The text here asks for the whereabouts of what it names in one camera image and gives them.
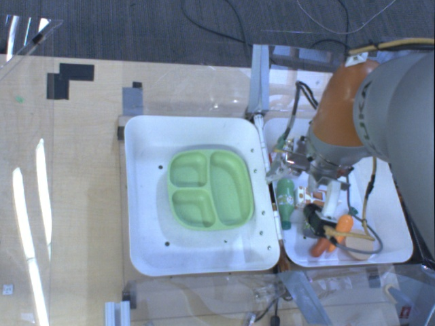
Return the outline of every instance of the green bottle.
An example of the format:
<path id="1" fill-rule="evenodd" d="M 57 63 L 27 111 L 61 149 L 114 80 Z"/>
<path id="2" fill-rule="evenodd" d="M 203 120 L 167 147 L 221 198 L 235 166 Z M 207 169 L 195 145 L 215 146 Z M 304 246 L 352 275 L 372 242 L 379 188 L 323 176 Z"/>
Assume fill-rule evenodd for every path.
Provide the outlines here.
<path id="1" fill-rule="evenodd" d="M 277 184 L 277 206 L 283 230 L 292 227 L 290 216 L 294 210 L 294 183 L 290 179 L 281 179 Z"/>

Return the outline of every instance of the white tray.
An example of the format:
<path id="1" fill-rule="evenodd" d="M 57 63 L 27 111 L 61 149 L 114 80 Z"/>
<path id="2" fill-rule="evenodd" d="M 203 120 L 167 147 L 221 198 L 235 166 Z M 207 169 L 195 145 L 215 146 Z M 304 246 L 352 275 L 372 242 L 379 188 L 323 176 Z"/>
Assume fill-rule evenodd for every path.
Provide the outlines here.
<path id="1" fill-rule="evenodd" d="M 254 193 L 254 214 L 245 225 L 204 232 L 174 219 L 167 166 L 176 153 L 196 148 L 229 149 L 245 161 Z M 238 118 L 137 116 L 126 125 L 125 149 L 130 258 L 140 273 L 265 270 L 277 263 L 279 244 L 254 125 Z"/>
<path id="2" fill-rule="evenodd" d="M 285 130 L 287 122 L 287 119 L 276 118 L 269 120 L 265 124 L 264 138 L 269 151 L 273 150 L 273 146 Z M 290 137 L 306 135 L 308 127 L 309 120 L 296 119 Z M 355 170 L 349 176 L 351 205 L 359 211 L 360 215 L 362 212 L 362 198 L 366 191 L 371 171 L 372 159 L 364 158 L 355 165 Z M 306 186 L 307 181 L 308 176 L 305 173 L 294 180 L 297 186 Z M 340 200 L 341 204 L 339 204 L 336 210 L 337 217 L 347 212 L 345 192 L 341 192 Z M 301 211 L 295 211 L 292 219 L 297 221 L 298 216 L 302 216 Z M 332 253 L 324 253 L 318 258 L 311 257 L 309 249 L 315 244 L 316 239 L 303 238 L 301 221 L 293 223 L 290 230 L 283 231 L 285 251 L 294 263 L 304 267 L 390 264 L 407 261 L 413 254 L 413 241 L 409 234 L 388 164 L 381 160 L 378 160 L 375 188 L 368 200 L 367 220 L 370 226 L 378 233 L 384 245 L 383 250 L 379 254 L 373 255 L 367 261 L 355 260 L 338 249 Z M 357 221 L 355 221 L 354 228 L 361 228 Z"/>

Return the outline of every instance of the dark floor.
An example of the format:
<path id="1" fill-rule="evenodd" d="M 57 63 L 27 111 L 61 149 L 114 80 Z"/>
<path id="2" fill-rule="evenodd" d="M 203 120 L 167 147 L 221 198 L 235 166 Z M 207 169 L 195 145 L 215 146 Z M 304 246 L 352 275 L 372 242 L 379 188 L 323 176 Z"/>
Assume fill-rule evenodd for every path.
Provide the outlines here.
<path id="1" fill-rule="evenodd" d="M 392 0 L 341 0 L 354 30 Z M 302 12 L 296 0 L 186 0 L 195 20 L 246 43 L 309 47 L 333 38 Z M 300 0 L 304 8 L 330 29 L 345 31 L 344 9 L 336 0 Z M 397 0 L 367 27 L 349 35 L 351 46 L 397 37 L 434 36 L 434 0 Z M 142 60 L 249 66 L 243 42 L 202 30 L 181 11 L 181 0 L 0 0 L 0 14 L 58 18 L 54 55 L 76 58 Z M 337 43 L 323 49 L 340 50 Z"/>

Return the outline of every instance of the black fabric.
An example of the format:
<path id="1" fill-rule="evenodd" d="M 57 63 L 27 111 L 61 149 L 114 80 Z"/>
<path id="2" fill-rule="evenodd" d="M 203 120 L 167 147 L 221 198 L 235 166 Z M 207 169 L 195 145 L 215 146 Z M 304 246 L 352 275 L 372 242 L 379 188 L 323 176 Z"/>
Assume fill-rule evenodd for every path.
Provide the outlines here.
<path id="1" fill-rule="evenodd" d="M 326 32 L 298 8 L 296 0 L 229 0 L 240 14 L 250 43 L 309 47 L 344 36 Z M 341 0 L 356 29 L 391 0 Z M 331 29 L 345 30 L 345 13 L 335 0 L 301 0 L 310 14 Z M 193 25 L 181 0 L 0 0 L 0 14 L 63 19 L 53 45 L 55 56 L 250 66 L 250 51 Z M 240 25 L 223 0 L 187 0 L 195 20 L 241 36 Z M 350 46 L 369 40 L 434 37 L 434 0 L 398 0 L 366 28 L 349 36 Z M 341 51 L 337 43 L 319 49 Z"/>

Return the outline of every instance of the table surface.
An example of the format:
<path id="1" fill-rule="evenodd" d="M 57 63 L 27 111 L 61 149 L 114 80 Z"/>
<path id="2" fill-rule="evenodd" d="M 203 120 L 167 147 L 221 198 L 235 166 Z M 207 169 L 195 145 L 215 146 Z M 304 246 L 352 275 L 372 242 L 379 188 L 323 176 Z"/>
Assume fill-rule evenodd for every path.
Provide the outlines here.
<path id="1" fill-rule="evenodd" d="M 94 65 L 93 81 L 70 81 L 69 100 L 48 100 L 47 74 L 58 73 L 60 63 Z M 249 69 L 115 62 L 66 58 L 25 57 L 0 82 L 3 134 L 0 139 L 0 283 L 13 284 L 11 295 L 0 296 L 0 323 L 27 325 L 35 319 L 31 280 L 27 270 L 12 192 L 12 172 L 20 167 L 29 223 L 39 266 L 42 289 L 51 325 L 102 325 L 105 302 L 119 302 L 128 280 L 146 278 L 129 266 L 123 248 L 122 153 L 117 138 L 122 115 L 122 88 L 133 82 L 143 85 L 144 111 L 157 114 L 230 115 L 242 117 L 249 94 Z M 317 99 L 330 78 L 328 73 L 276 71 L 271 75 L 271 102 L 287 109 L 296 79 L 306 81 Z M 301 117 L 310 117 L 308 103 Z M 39 205 L 35 148 L 44 139 L 52 207 L 52 253 L 47 252 Z M 154 319 L 154 325 L 240 325 L 249 304 L 226 316 L 213 315 L 189 288 L 163 293 L 157 285 L 149 290 L 154 314 L 183 305 L 177 320 Z M 242 285 L 234 284 L 235 291 Z M 281 321 L 306 325 L 294 304 L 280 306 Z M 344 320 L 355 309 L 331 305 L 330 315 Z M 366 302 L 358 310 L 386 321 L 397 319 L 390 303 Z M 190 314 L 202 316 L 189 318 Z M 137 317 L 132 325 L 144 325 Z M 268 325 L 269 318 L 262 320 Z"/>

